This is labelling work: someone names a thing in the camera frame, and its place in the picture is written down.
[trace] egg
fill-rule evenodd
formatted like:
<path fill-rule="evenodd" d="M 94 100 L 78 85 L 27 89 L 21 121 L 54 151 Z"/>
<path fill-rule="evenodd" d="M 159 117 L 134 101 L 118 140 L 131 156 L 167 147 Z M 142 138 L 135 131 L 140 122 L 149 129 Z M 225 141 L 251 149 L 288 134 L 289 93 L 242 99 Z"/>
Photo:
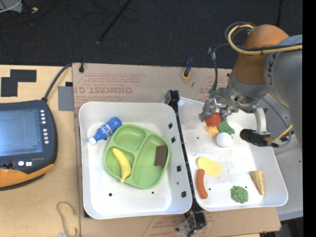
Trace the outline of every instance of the egg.
<path fill-rule="evenodd" d="M 222 147 L 230 147 L 233 145 L 233 138 L 226 132 L 220 132 L 216 137 L 217 144 Z"/>

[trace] button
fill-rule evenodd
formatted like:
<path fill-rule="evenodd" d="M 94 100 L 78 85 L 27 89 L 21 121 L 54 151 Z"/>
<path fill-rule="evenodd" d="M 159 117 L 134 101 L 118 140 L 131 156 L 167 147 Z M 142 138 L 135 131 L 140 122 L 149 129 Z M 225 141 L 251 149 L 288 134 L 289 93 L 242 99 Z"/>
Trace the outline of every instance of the button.
<path fill-rule="evenodd" d="M 25 164 L 25 163 L 24 163 L 22 160 L 18 162 L 18 165 L 19 165 L 20 167 L 23 167 L 24 164 Z"/>

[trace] green plate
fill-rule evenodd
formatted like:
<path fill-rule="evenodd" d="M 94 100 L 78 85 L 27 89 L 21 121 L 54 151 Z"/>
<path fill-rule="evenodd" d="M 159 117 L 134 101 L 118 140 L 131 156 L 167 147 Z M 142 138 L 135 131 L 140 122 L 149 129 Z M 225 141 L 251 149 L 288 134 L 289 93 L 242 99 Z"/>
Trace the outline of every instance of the green plate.
<path fill-rule="evenodd" d="M 165 165 L 155 166 L 157 146 L 166 145 Z M 140 189 L 150 189 L 161 181 L 170 158 L 170 146 L 159 134 L 140 126 L 125 124 L 112 135 L 104 154 L 104 166 L 115 178 L 121 179 L 120 166 L 112 149 L 121 150 L 131 165 L 131 174 L 125 183 Z"/>

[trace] white cable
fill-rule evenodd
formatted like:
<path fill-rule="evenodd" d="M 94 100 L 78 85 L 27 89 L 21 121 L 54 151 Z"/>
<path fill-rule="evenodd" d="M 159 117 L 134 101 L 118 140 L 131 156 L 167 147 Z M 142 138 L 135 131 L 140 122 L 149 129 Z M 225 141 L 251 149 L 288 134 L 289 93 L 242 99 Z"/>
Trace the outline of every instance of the white cable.
<path fill-rule="evenodd" d="M 12 7 L 10 7 L 10 8 L 7 8 L 7 9 L 5 9 L 5 10 L 0 10 L 0 13 L 1 12 L 5 12 L 5 11 L 8 11 L 8 10 L 11 10 L 11 9 L 13 9 L 13 8 L 15 8 L 16 6 L 18 6 L 19 4 L 20 4 L 20 2 L 21 2 L 22 0 L 19 0 L 14 6 L 12 6 Z"/>

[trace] white tray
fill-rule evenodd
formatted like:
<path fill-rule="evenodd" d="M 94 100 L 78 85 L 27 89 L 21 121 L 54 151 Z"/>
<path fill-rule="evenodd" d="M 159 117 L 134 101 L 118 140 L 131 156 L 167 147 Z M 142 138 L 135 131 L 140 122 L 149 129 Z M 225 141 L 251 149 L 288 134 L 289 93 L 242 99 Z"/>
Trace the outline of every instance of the white tray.
<path fill-rule="evenodd" d="M 156 132 L 170 144 L 168 167 L 152 189 L 122 184 L 105 169 L 108 140 L 95 146 L 87 141 L 112 117 Z M 192 206 L 192 194 L 174 110 L 163 103 L 88 102 L 79 111 L 83 205 L 89 216 L 110 219 L 145 215 L 181 214 Z"/>
<path fill-rule="evenodd" d="M 256 130 L 255 115 L 239 111 L 228 116 L 228 124 L 235 130 L 235 134 L 232 134 L 234 143 L 231 147 L 222 148 L 216 143 L 216 137 L 207 134 L 205 123 L 198 118 L 202 107 L 203 104 L 184 104 L 179 110 L 198 204 L 207 211 L 284 205 L 288 199 L 287 189 L 272 148 L 254 146 L 239 136 L 245 128 Z M 196 190 L 197 160 L 200 156 L 210 158 L 222 166 L 222 173 L 217 177 L 204 176 L 207 199 L 201 199 Z M 253 170 L 262 170 L 264 173 L 264 196 L 258 193 L 252 181 L 250 171 Z M 233 186 L 246 188 L 249 201 L 243 204 L 235 202 L 231 198 Z"/>

